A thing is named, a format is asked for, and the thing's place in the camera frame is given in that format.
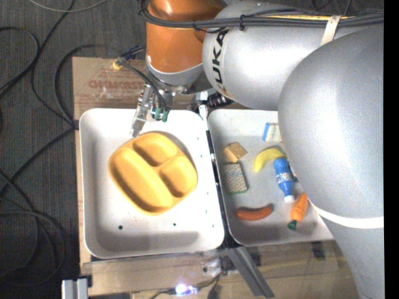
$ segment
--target toy carrot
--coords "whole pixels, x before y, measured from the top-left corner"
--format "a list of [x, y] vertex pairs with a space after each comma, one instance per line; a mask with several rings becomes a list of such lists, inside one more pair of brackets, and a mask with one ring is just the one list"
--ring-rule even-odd
[[303, 192], [291, 208], [290, 217], [292, 221], [288, 223], [288, 228], [292, 230], [296, 229], [297, 222], [300, 222], [306, 215], [308, 203], [307, 194]]

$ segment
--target bottle cap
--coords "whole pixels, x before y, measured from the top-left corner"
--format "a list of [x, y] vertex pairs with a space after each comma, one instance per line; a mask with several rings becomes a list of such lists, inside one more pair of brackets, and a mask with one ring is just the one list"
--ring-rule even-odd
[[295, 201], [295, 198], [293, 195], [287, 195], [284, 197], [284, 201], [288, 204], [292, 204]]

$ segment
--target dark wooden floor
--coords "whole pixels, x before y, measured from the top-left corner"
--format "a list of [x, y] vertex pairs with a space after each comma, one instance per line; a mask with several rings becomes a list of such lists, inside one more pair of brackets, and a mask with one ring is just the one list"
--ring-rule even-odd
[[[34, 1], [53, 9], [68, 9], [72, 2]], [[75, 0], [73, 9], [99, 1], [102, 0]], [[328, 0], [260, 1], [314, 9]], [[333, 0], [322, 11], [341, 14], [347, 1]], [[64, 16], [64, 13], [44, 9], [28, 0], [0, 0], [0, 4], [0, 298], [60, 298], [61, 280], [79, 276], [74, 134], [71, 125], [59, 116], [54, 95], [57, 89], [62, 105], [72, 115], [70, 58], [66, 58], [60, 67], [56, 87], [55, 72], [62, 59], [82, 45], [96, 46], [83, 48], [75, 55], [115, 57], [116, 53], [110, 47], [125, 52], [135, 45], [144, 45], [145, 23], [138, 15], [136, 0], [112, 0]], [[383, 8], [384, 0], [353, 0], [349, 14], [361, 9]], [[34, 75], [30, 71], [16, 83], [7, 84], [30, 63], [36, 52], [34, 39], [21, 29], [34, 34], [41, 46], [52, 34], [34, 66]], [[43, 149], [61, 134], [64, 136]], [[36, 152], [41, 154], [30, 160]], [[30, 200], [35, 214], [39, 214], [36, 217], [49, 216], [59, 225], [65, 241], [65, 256], [60, 269], [48, 282], [37, 287], [17, 287], [13, 283], [39, 281], [53, 271], [61, 260], [62, 240], [57, 235], [58, 230], [41, 219], [54, 246], [52, 256], [42, 229], [39, 228], [37, 234], [36, 223], [26, 212], [30, 206], [22, 194]], [[22, 205], [25, 212], [8, 200]], [[5, 276], [5, 272], [26, 263], [35, 248], [37, 236], [37, 250], [28, 265], [32, 268], [16, 270], [11, 277]]]

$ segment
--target white ring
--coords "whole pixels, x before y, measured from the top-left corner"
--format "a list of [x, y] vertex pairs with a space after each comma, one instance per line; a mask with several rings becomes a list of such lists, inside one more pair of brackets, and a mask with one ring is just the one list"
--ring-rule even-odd
[[348, 218], [341, 217], [330, 212], [323, 211], [322, 209], [314, 206], [314, 204], [309, 201], [316, 212], [323, 218], [329, 221], [335, 222], [345, 227], [358, 228], [358, 229], [376, 229], [384, 227], [384, 216], [374, 217], [374, 218]]

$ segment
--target robotic arm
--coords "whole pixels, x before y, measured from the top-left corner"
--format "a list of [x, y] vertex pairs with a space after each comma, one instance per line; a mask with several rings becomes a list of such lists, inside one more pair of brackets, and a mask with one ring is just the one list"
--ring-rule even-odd
[[175, 92], [198, 92], [205, 74], [205, 88], [227, 99], [278, 110], [290, 163], [360, 298], [384, 298], [383, 12], [330, 17], [258, 1], [139, 2], [148, 75], [167, 108]]

